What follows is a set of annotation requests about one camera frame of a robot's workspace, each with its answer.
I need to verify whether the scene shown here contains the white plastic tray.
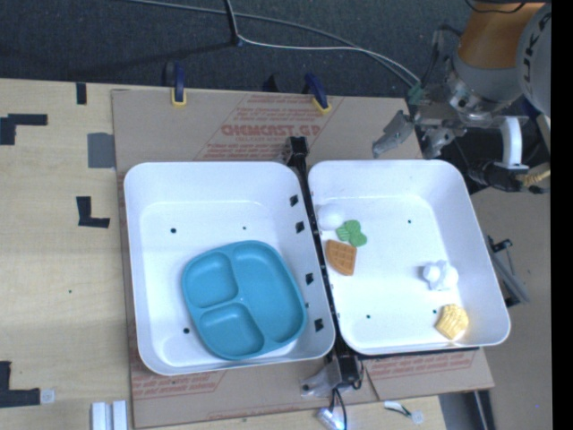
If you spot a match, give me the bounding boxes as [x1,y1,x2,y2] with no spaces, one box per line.
[123,160,338,377]
[306,158,512,357]

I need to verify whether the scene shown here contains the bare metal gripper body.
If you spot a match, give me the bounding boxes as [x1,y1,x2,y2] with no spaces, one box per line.
[411,76,499,134]

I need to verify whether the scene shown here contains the white crumpled lump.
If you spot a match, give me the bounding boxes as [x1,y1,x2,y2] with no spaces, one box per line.
[419,259,460,292]

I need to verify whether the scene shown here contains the orange carrot with green top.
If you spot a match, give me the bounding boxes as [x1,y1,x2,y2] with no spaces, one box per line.
[324,219,369,278]

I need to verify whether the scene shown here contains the black cylinder on white bracket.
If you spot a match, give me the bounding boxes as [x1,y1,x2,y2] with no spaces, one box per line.
[466,116,531,193]

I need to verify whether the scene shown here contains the blue divided plate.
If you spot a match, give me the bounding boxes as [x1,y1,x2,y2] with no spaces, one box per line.
[180,239,309,362]

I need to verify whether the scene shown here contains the yellow toy fries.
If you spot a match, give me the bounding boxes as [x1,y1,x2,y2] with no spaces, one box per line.
[433,303,471,341]

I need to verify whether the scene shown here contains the white ball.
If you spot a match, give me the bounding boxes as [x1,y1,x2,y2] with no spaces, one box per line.
[316,203,346,232]

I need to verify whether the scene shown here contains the black block with thin wires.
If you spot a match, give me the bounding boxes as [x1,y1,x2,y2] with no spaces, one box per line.
[334,351,364,388]

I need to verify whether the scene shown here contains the brown cardboard board red print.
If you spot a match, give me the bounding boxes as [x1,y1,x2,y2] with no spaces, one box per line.
[110,88,496,430]

